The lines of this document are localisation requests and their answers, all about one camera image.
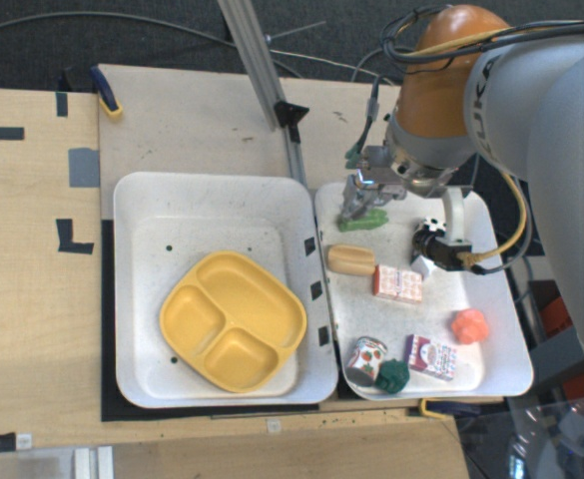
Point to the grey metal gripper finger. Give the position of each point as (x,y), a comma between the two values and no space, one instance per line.
(369,201)
(350,200)

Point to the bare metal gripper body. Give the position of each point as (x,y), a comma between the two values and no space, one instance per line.
(384,170)

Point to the light green toy vegetable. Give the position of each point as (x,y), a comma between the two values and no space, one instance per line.
(371,221)

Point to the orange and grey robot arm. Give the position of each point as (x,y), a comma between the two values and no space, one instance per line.
(526,118)

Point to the tan toy bread roll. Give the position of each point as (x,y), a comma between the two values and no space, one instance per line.
(351,260)

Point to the white carton with black spots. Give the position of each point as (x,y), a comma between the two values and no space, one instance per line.
(433,225)

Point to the pink and white carton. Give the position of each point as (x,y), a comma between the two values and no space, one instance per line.
(398,284)

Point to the white plastic tray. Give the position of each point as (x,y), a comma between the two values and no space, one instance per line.
(396,322)
(211,202)

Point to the small can with strawberries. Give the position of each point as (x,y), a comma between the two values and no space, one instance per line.
(366,359)

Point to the orange lumpy toy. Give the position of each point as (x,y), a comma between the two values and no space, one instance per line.
(468,326)

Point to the yellow divided plate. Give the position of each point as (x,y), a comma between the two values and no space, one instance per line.
(231,317)

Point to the purple and white carton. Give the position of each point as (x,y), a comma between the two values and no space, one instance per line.
(431,357)

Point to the pale wood board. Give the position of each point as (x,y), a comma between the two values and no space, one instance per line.
(196,123)

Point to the dark green toy broccoli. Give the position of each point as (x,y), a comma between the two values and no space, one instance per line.
(393,377)

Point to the black cylinder on white bracket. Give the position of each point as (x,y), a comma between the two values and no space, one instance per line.
(443,252)

